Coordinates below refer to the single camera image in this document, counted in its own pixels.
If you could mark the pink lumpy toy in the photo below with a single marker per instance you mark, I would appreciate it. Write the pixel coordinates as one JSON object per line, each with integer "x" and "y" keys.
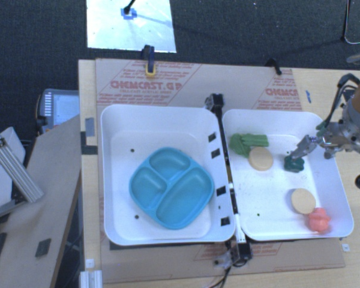
{"x": 318, "y": 220}

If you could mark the blue divided plate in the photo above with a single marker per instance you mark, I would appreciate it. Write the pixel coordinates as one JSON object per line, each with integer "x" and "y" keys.
{"x": 171, "y": 187}

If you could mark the dark green grapes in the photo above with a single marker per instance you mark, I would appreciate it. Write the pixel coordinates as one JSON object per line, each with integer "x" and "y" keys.
{"x": 294, "y": 165}

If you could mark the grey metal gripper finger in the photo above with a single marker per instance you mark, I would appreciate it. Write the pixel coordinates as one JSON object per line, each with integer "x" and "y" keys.
{"x": 302, "y": 144}
{"x": 311, "y": 148}

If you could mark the brown cardboard board red print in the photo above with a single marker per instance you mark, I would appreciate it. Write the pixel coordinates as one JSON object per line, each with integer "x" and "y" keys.
{"x": 180, "y": 85}

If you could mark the white plastic tray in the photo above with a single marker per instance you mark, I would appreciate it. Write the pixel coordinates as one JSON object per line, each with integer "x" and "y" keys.
{"x": 264, "y": 196}
{"x": 156, "y": 121}

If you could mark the green broccoli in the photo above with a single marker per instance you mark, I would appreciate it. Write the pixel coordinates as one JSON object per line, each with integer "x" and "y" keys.
{"x": 243, "y": 142}

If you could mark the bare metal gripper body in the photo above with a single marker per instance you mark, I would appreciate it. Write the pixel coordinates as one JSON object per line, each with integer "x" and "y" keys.
{"x": 342, "y": 135}

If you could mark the beige round biscuit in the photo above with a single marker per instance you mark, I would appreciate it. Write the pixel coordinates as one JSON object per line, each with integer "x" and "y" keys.
{"x": 303, "y": 201}
{"x": 261, "y": 159}

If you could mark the thin black and white rod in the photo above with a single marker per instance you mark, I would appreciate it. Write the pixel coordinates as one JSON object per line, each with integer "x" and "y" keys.
{"x": 226, "y": 160}

